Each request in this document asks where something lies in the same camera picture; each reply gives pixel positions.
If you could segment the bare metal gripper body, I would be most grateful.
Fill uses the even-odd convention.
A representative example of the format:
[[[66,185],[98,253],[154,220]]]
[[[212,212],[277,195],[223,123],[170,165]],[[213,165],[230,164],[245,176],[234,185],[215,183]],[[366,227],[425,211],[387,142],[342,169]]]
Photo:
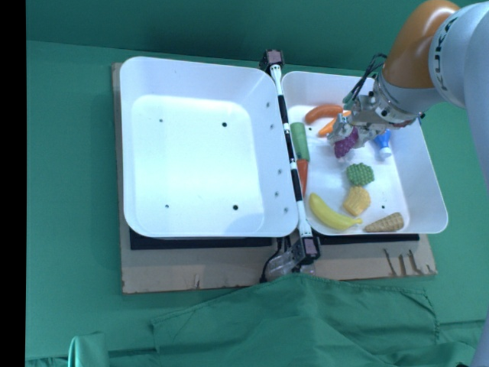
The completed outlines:
[[[398,129],[416,121],[416,114],[399,109],[386,96],[370,92],[349,100],[351,123],[368,131]]]

